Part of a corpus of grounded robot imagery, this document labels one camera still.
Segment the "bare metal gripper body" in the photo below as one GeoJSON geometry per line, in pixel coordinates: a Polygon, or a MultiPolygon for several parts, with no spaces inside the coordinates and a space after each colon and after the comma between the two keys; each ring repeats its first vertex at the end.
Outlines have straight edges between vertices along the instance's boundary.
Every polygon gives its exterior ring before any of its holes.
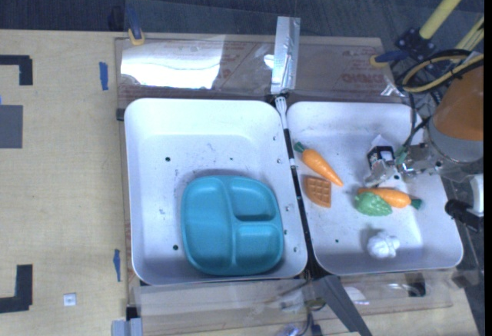
{"type": "Polygon", "coordinates": [[[397,170],[404,178],[433,175],[443,168],[442,155],[428,143],[402,145],[397,150],[397,170]]]}

